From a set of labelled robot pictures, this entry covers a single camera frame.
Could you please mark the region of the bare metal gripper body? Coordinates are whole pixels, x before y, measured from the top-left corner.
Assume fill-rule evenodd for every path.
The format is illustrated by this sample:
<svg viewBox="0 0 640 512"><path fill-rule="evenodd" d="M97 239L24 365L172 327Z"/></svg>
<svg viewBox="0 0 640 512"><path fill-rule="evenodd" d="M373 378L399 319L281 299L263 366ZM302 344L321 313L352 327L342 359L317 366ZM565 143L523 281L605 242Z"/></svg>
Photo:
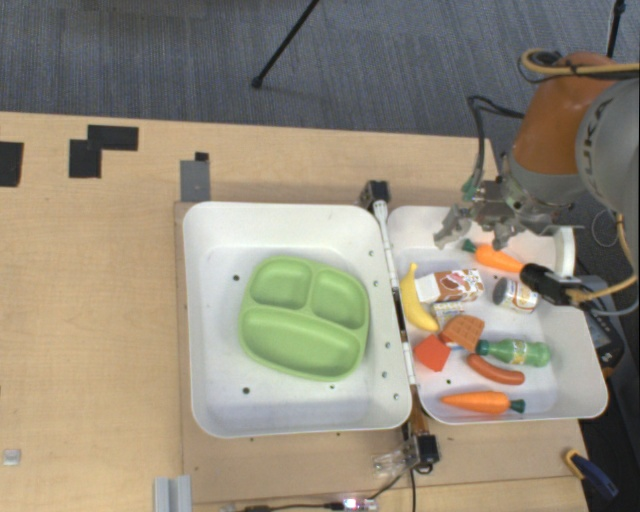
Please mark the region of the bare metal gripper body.
<svg viewBox="0 0 640 512"><path fill-rule="evenodd" d="M472 200L472 217L484 230L544 233L556 218L556 208L529 194L512 177L484 180Z"/></svg>

